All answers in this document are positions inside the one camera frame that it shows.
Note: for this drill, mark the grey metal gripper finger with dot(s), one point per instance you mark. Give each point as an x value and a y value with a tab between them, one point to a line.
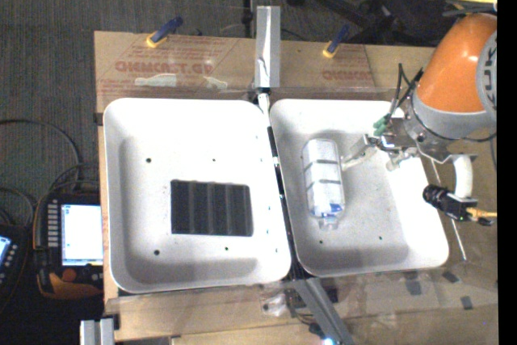
395	162
361	149

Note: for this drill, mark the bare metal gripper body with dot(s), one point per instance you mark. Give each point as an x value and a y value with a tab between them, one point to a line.
430	145

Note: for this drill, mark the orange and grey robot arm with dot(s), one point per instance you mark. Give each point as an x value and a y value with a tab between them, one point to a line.
448	72

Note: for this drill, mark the clear plastic bottle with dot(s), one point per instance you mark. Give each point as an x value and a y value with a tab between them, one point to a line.
323	177

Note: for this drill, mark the white plastic tray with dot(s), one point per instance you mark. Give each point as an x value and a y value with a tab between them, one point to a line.
379	222
194	141

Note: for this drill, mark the black ribbed rectangular block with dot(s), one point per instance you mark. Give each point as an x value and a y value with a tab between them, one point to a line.
210	208

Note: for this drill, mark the brown cardboard board, red print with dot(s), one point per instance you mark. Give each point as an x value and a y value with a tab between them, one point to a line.
169	64

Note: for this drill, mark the black cylinder on white bracket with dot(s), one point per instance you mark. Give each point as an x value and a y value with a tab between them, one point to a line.
446	200

